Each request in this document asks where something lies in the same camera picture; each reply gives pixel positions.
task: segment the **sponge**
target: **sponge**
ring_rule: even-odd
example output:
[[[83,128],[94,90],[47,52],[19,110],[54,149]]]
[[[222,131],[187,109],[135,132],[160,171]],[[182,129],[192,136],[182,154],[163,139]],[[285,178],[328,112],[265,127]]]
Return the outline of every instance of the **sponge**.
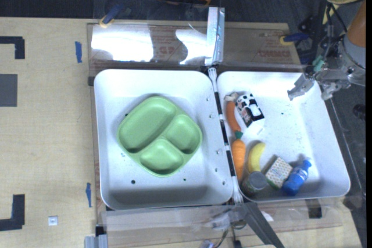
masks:
[[[280,189],[285,180],[288,179],[292,169],[290,164],[286,163],[282,158],[277,157],[265,174],[267,182],[274,189]]]

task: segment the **can lid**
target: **can lid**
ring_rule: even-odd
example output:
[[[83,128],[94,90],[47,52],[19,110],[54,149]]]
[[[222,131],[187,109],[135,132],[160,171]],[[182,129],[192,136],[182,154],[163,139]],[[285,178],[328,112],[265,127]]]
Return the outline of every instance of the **can lid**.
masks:
[[[256,188],[257,190],[261,190],[267,185],[266,177],[260,171],[254,171],[249,175],[248,179],[252,187]]]

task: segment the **white square marker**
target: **white square marker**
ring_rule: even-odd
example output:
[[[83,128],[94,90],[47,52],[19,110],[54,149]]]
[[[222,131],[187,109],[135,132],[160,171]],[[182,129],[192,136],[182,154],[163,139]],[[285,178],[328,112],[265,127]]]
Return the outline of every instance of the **white square marker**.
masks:
[[[58,216],[49,216],[48,217],[48,225],[58,225]]]

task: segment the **black corner marker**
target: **black corner marker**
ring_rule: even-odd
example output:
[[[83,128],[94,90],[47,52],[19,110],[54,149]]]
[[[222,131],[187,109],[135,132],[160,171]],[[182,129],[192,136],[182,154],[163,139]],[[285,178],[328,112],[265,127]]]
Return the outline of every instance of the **black corner marker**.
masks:
[[[24,39],[22,37],[0,37],[0,44],[14,44],[15,59],[24,59]]]
[[[12,216],[0,220],[0,231],[22,229],[24,225],[24,195],[13,195]]]

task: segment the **blue bottle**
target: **blue bottle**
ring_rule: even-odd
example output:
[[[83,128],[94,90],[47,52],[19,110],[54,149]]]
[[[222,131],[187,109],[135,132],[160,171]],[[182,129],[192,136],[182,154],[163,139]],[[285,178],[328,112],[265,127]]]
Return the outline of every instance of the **blue bottle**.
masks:
[[[284,182],[282,189],[288,195],[295,196],[298,190],[305,183],[309,175],[308,169],[312,164],[308,160],[304,160],[301,166],[295,167],[288,179]]]

